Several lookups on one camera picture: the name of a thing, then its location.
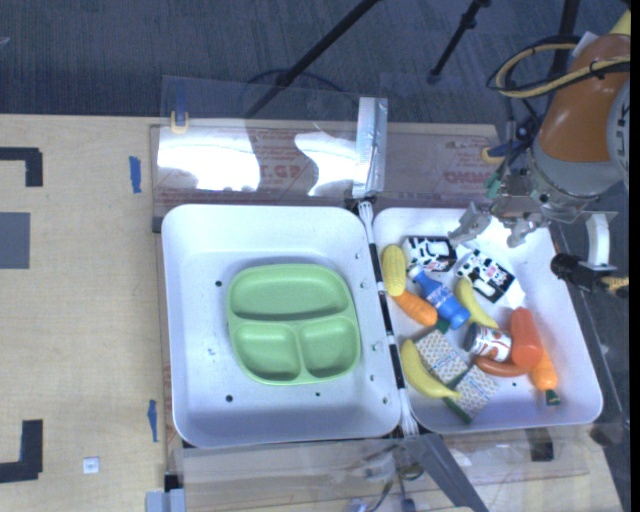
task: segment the toy bottle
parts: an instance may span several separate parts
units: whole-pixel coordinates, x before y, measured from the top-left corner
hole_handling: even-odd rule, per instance
[[[424,299],[449,322],[451,329],[457,329],[469,319],[471,314],[458,302],[453,292],[441,282],[428,277],[419,266],[409,270],[408,276],[420,285]]]
[[[533,368],[542,359],[544,348],[531,311],[522,307],[515,309],[509,320],[509,331],[511,360],[522,368]]]

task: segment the small sticker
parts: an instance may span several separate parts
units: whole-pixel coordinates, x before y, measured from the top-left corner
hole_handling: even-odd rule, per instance
[[[100,473],[100,457],[86,457],[82,459],[82,470],[85,475]]]

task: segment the blue bottle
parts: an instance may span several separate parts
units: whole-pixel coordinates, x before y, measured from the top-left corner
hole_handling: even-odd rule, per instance
[[[451,329],[457,329],[469,320],[471,314],[458,302],[453,292],[440,281],[427,276],[419,265],[409,270],[408,276],[420,285],[424,299],[449,322]]]

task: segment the white tray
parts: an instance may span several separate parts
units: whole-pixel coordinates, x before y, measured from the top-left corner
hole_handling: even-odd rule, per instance
[[[173,415],[198,447],[379,437],[400,421],[385,327],[360,220],[339,208],[185,205],[162,224]],[[362,354],[333,381],[257,382],[236,363],[226,325],[227,285],[239,271],[318,263],[346,281]]]
[[[446,236],[459,226],[464,210],[390,208],[374,219],[374,236],[381,252],[388,244],[401,243],[410,235]],[[516,248],[506,244],[509,231],[495,219],[474,242],[487,256],[512,272],[526,293],[523,306],[534,314],[536,326],[556,367],[559,384],[557,392],[561,405],[549,407],[544,394],[537,391],[528,376],[494,378],[499,391],[469,425],[441,400],[418,394],[408,383],[409,399],[415,418],[426,428],[440,433],[481,432],[528,427],[587,424],[595,420],[603,405],[602,392],[589,357],[580,324],[564,281],[550,269],[556,251],[548,230],[539,229],[527,235],[526,243]],[[470,249],[458,247],[461,257]],[[455,274],[438,274],[436,278],[453,289]],[[414,283],[408,288],[418,291]],[[503,306],[504,298],[495,305],[480,297],[485,309],[502,328],[507,328],[510,310]],[[408,318],[389,301],[389,311],[398,345],[406,338],[417,340],[424,329]],[[458,348],[461,356],[465,328],[449,330],[447,341]]]
[[[451,209],[383,210],[374,220],[378,249],[407,235],[446,235],[458,227],[462,214]],[[478,245],[512,271],[526,292],[524,305],[534,313],[559,373],[562,404],[546,406],[526,376],[496,379],[499,392],[466,425],[441,400],[419,395],[407,383],[413,414],[429,430],[464,433],[586,424],[601,412],[602,393],[568,290],[549,268],[555,250],[548,231],[528,235],[515,249],[507,248],[507,235],[493,221]],[[357,216],[331,207],[185,205],[165,217],[162,243],[173,415],[184,440],[199,447],[226,447],[370,438],[400,423],[373,265]],[[459,248],[459,256],[464,251]],[[351,291],[362,355],[342,378],[268,385],[251,379],[235,361],[226,325],[226,285],[245,268],[292,262],[326,265]],[[454,279],[448,273],[443,280],[453,286]],[[488,301],[484,305],[506,325],[507,309],[489,306]],[[389,309],[398,344],[424,333],[393,301]],[[449,331],[447,339],[461,347],[463,331]]]

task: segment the orange carrot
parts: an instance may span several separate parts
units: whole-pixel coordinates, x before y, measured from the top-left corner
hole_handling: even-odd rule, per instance
[[[393,297],[393,300],[400,306],[409,317],[425,327],[432,327],[438,321],[438,312],[431,304],[415,293],[404,290],[400,295]]]
[[[547,405],[558,405],[560,398],[555,392],[558,385],[558,374],[546,350],[543,350],[542,358],[533,367],[530,375],[533,385],[545,393]]]

